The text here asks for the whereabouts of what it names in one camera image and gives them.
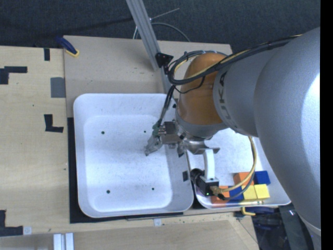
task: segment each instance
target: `yellow cable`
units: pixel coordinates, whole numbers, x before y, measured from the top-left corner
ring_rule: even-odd
[[[173,71],[173,74],[176,73],[176,71],[178,70],[178,68],[179,68],[182,64],[184,64],[185,62],[188,62],[190,59],[195,58],[195,57],[197,57],[197,56],[189,57],[188,59],[186,59],[186,60],[180,62],[180,63],[175,67],[175,69],[174,69],[174,71]]]
[[[200,70],[199,72],[193,74],[191,77],[186,78],[185,80],[187,80],[187,79],[191,79],[191,78],[193,78],[193,77],[195,77],[195,76],[197,76],[197,75],[200,75],[201,73],[205,72],[206,70],[210,69],[211,67],[214,67],[214,66],[217,65],[218,63],[223,64],[223,63],[225,63],[225,62],[227,62],[227,61],[229,61],[229,60],[235,58],[236,56],[239,56],[239,55],[241,55],[241,54],[243,54],[243,53],[245,53],[245,52],[247,52],[247,51],[248,51],[248,49],[247,49],[247,50],[244,50],[244,51],[242,51],[242,52],[239,52],[239,53],[237,53],[237,54],[235,54],[235,55],[232,55],[232,56],[226,57],[226,58],[220,60],[219,62],[216,62],[214,65],[211,65],[211,66],[209,66],[209,67],[207,67],[207,68],[204,68],[204,69]]]
[[[222,189],[222,188],[219,188],[217,186],[214,186],[215,188],[211,188],[211,190],[214,192],[214,195],[229,192],[229,191],[232,191],[232,190],[244,185],[244,183],[247,182],[251,178],[252,174],[254,173],[255,166],[257,164],[257,151],[255,150],[255,145],[254,145],[254,142],[253,142],[252,138],[250,136],[248,136],[248,138],[249,138],[250,143],[251,143],[251,150],[252,150],[252,156],[253,156],[253,165],[252,165],[252,168],[251,168],[249,174],[247,174],[247,176],[241,182],[235,184],[232,187]]]

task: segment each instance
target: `yellow block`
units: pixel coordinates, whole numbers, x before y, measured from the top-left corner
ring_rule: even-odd
[[[254,189],[254,185],[250,185],[245,192],[243,192],[244,200],[246,201],[255,201],[257,200],[257,194]]]
[[[263,200],[270,198],[270,193],[266,184],[255,184],[254,189],[258,199]]]

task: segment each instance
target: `white tray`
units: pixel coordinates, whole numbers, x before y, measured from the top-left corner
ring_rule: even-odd
[[[78,197],[86,215],[173,213],[192,205],[190,179],[183,180],[186,157],[167,146],[144,153],[164,100],[165,94],[83,94],[75,100]],[[170,107],[165,120],[174,115]]]

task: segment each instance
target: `metal pole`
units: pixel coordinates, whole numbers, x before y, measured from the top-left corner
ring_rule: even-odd
[[[155,55],[161,52],[154,30],[152,29],[150,19],[147,15],[144,2],[142,0],[126,0],[127,5],[131,11],[132,17],[138,28],[146,51],[148,53],[153,70],[158,70]],[[160,68],[164,92],[167,92],[171,87],[167,77],[164,74],[163,68]]]

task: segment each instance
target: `small white tray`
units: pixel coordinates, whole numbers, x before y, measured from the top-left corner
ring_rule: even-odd
[[[257,165],[256,171],[266,170],[271,183],[267,186],[270,198],[266,199],[260,206],[280,206],[290,203],[290,198],[276,178],[268,160],[264,154],[262,146],[258,138],[253,138],[257,149]],[[233,175],[238,172],[250,171],[253,165],[252,151],[250,141],[247,136],[234,132],[232,129],[219,131],[213,138],[206,141],[209,147],[219,147],[220,151],[214,155],[215,160],[215,176],[219,179],[220,185],[234,185]],[[188,153],[190,168],[199,168],[204,170],[204,162],[202,155],[193,155]],[[258,206],[257,202],[242,202],[226,204],[213,204],[211,197],[201,194],[196,188],[196,197],[199,203],[208,209],[219,208],[235,208],[243,206]]]
[[[78,197],[93,218],[162,214],[193,203],[186,157],[163,146],[145,156],[165,94],[83,94],[74,102]],[[165,120],[172,120],[170,107]]]

